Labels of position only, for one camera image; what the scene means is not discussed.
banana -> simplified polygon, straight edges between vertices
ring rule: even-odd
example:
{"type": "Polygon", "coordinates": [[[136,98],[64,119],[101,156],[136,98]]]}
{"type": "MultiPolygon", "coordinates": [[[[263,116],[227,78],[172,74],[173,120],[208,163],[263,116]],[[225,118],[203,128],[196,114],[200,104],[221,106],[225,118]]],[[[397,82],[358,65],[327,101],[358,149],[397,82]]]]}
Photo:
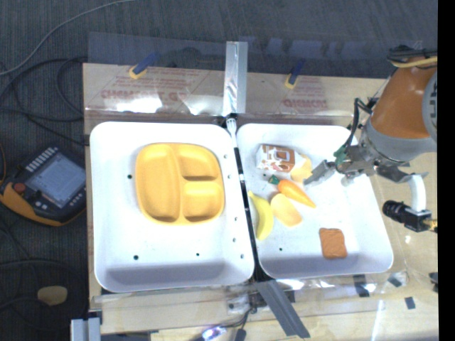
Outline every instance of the banana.
{"type": "Polygon", "coordinates": [[[256,238],[258,240],[264,240],[270,235],[270,232],[272,232],[274,221],[272,208],[270,207],[269,201],[255,195],[250,190],[248,191],[248,195],[255,204],[257,214],[259,215],[256,228],[256,238]]]}

